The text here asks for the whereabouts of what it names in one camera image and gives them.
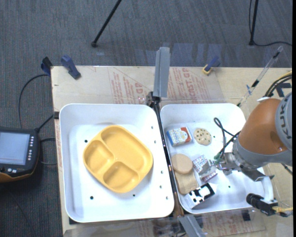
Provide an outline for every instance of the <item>yellow plate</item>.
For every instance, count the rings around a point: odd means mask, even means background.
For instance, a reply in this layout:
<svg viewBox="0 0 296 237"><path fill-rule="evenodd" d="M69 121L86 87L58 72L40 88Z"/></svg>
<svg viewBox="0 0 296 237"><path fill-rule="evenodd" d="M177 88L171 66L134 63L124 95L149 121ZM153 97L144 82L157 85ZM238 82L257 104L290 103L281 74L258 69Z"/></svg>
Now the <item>yellow plate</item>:
<svg viewBox="0 0 296 237"><path fill-rule="evenodd" d="M148 174L153 157L146 145L127 129L110 125L88 143L83 163L108 189L125 193Z"/></svg>

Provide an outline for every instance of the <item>black cable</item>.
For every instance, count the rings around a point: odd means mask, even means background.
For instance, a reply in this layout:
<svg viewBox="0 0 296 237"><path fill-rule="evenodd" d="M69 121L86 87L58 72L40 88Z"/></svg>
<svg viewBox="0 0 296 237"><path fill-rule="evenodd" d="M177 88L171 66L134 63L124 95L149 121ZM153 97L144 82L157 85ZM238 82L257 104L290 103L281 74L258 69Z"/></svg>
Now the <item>black cable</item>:
<svg viewBox="0 0 296 237"><path fill-rule="evenodd" d="M180 236L178 236L178 234L177 234L176 237L183 237L183 236L186 236L186 235L187 235L187 233L184 233L184 234L182 234L182 235L180 235Z"/></svg>
<svg viewBox="0 0 296 237"><path fill-rule="evenodd" d="M226 130L223 128L222 123L221 123L221 121L220 121L218 118L214 118L214 122L215 122L216 125L218 125L219 128L222 129L223 136L224 136L224 132L226 132L226 133L228 133L229 135L233 136L232 133L226 131Z"/></svg>
<svg viewBox="0 0 296 237"><path fill-rule="evenodd" d="M56 138L49 137L49 138L42 139L40 142L42 143L44 141L51 141L51 140L55 141ZM49 163L49 162L44 162L44 161L41 161L41 160L39 162L42 163L42 164L44 164L44 165L57 165L57 162Z"/></svg>
<svg viewBox="0 0 296 237"><path fill-rule="evenodd" d="M37 76L34 76L34 77L32 77L31 79L29 79L27 82L26 82L26 84L23 86L23 88L22 88L22 90L21 90L21 93L20 93L20 96L19 96L19 102L18 102L18 112L19 112L19 123L20 123L20 127L22 128L22 124L21 124L21 96L22 96L22 94L23 94L23 91L24 91L24 89L25 89L25 87L31 82L31 81L33 81L34 79L36 79L36 78L39 78L39 77L48 77L49 75L47 75L47 74L41 74L41 75L37 75Z"/></svg>
<svg viewBox="0 0 296 237"><path fill-rule="evenodd" d="M217 155L220 155L219 158L221 159L221 158L223 157L224 153L225 153L225 148L229 145L230 142L233 141L233 139L234 139L235 137L238 136L238 134L239 134L240 132L238 132L238 133L236 133L236 134L232 134L232 133L226 131L226 130L223 128L222 123L221 123L221 121L220 121L218 118L214 118L214 122L215 122L215 124L216 124L216 125L222 130L222 144L223 144L223 147L222 147L222 149L221 149L221 150L218 152L218 154L217 154ZM232 138L231 138L227 143L226 143L225 132L232 136Z"/></svg>
<svg viewBox="0 0 296 237"><path fill-rule="evenodd" d="M274 81L272 83L272 85L269 87L269 89L267 89L266 93L265 93L265 97L271 97L273 96L273 91L276 90L276 88L280 85L282 85L284 82L290 80L293 78L293 75L287 75L284 76L282 78L277 79L276 81Z"/></svg>
<svg viewBox="0 0 296 237"><path fill-rule="evenodd" d="M54 117L54 115L52 115L52 116L50 116L48 119L46 119L45 120L45 122L42 124L42 125L40 125L40 127L39 128L35 128L35 130L37 131L37 132L39 132L40 131L40 129L52 118L52 117Z"/></svg>
<svg viewBox="0 0 296 237"><path fill-rule="evenodd" d="M29 224L29 226L31 228L32 235L35 237L36 234L35 234L34 228L33 228L32 224L30 222L30 219L26 215L25 211L22 209L22 207L20 206L18 200L15 198L15 196L12 194L12 192L6 186L4 186L4 188L8 191L8 193L10 194L10 196L14 199L14 201L16 202L16 204L18 205L18 207L20 208L21 212L23 213L24 217L26 218L26 221L28 222L28 224Z"/></svg>
<svg viewBox="0 0 296 237"><path fill-rule="evenodd" d="M293 215L293 211L291 211L290 213L280 212L279 215L280 215L281 217L285 217L285 218L287 218L287 217Z"/></svg>
<svg viewBox="0 0 296 237"><path fill-rule="evenodd" d="M233 142L233 140L239 135L240 131L237 132L235 135L231 137L231 139L226 143L225 146L222 147L222 149L217 153L217 155L220 155L219 158L221 159L225 153L225 148L230 144L230 142Z"/></svg>
<svg viewBox="0 0 296 237"><path fill-rule="evenodd" d="M252 0L250 0L250 6L249 6L249 31L250 31L250 34L252 33L251 19L250 19L250 16L251 16L251 4L252 4ZM254 45L257 45L257 46L269 46L269 45L274 45L274 44L279 44L279 43L290 45L291 47L293 46L292 44L290 44L288 42L285 42L285 41L275 41L275 42L272 42L270 44L265 44L265 45L257 44L254 40L252 40L252 42L253 42Z"/></svg>
<svg viewBox="0 0 296 237"><path fill-rule="evenodd" d="M282 163L282 166L291 174L293 175L293 172L285 165Z"/></svg>

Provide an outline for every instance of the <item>gray carpet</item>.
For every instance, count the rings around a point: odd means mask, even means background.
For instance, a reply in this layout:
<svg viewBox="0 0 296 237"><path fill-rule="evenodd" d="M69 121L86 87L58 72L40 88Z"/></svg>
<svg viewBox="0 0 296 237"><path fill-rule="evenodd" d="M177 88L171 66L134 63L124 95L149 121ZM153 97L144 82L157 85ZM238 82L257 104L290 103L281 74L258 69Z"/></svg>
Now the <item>gray carpet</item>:
<svg viewBox="0 0 296 237"><path fill-rule="evenodd" d="M21 89L43 74L46 56L55 66L64 54L76 65L154 66L155 52L167 46L171 66L203 67L217 55L221 67L250 69L264 67L282 45L273 67L292 67L293 0L259 0L254 45L255 0L250 15L250 0L122 0L93 48L116 1L0 0L1 126L20 127ZM21 98L22 127L39 127L52 110L50 78L33 80ZM52 120L39 135L54 136ZM44 161L55 162L55 154L55 142L42 143ZM62 236L56 165L38 163L30 178L0 191L0 237L15 236Z"/></svg>

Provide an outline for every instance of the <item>wooden table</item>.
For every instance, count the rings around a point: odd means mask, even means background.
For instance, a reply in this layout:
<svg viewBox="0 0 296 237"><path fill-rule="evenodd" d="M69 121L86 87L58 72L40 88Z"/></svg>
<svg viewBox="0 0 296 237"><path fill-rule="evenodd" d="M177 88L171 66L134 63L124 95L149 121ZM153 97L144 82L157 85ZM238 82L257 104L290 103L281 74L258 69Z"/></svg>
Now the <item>wooden table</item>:
<svg viewBox="0 0 296 237"><path fill-rule="evenodd" d="M103 104L143 104L145 97L153 91L154 67L106 67L106 66L77 66L81 77L73 79L65 67L55 66L51 69L52 94L55 117L63 106L69 103L103 103ZM164 103L206 103L215 99L217 102L227 101L237 104L259 76L263 68L213 68L211 73L204 75L201 67L171 67L169 72L168 98L162 99ZM270 68L252 95L242 105L246 116L258 104L271 84L291 68ZM283 89L284 94L291 88ZM59 120L55 119L55 133L57 143L59 187L62 210L62 226L64 236L85 236L103 233L108 229L99 229L99 224L69 224L65 210L63 168L61 162L61 140ZM266 175L275 174L272 179L274 195L278 201L288 205L293 204L293 178L282 165L272 163L264 167ZM241 222L212 222L204 230L209 236L237 236L273 237L292 236L293 217L283 218L278 215L267 217L257 211L253 225L244 226ZM107 222L107 225L119 223L125 232L114 232L115 236L141 236L148 237L153 233L153 221Z"/></svg>

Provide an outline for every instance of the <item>black stand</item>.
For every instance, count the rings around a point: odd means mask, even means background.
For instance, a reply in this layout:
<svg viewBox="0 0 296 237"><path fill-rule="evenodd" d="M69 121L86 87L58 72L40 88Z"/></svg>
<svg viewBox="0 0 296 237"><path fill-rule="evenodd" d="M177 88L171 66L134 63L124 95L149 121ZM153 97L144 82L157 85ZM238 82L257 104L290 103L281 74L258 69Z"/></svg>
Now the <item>black stand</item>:
<svg viewBox="0 0 296 237"><path fill-rule="evenodd" d="M254 10L254 13L253 13L253 22L252 22L252 28L251 28L251 38L250 38L249 45L254 45L255 44L255 42L253 41L253 36L255 34L256 18L257 18L257 12L258 12L258 4L259 4L259 0L256 0L255 10Z"/></svg>
<svg viewBox="0 0 296 237"><path fill-rule="evenodd" d="M117 7L119 6L120 2L122 2L122 0L117 0L116 5L114 6L113 10L111 11L111 13L109 14L108 18L106 19L104 25L102 26L102 28L100 29L98 35L95 37L94 41L91 42L91 46L96 47L97 46L97 41L99 39L99 37L101 36L102 32L104 31L105 27L107 26L107 24L109 23L110 19L112 18L114 12L116 11Z"/></svg>

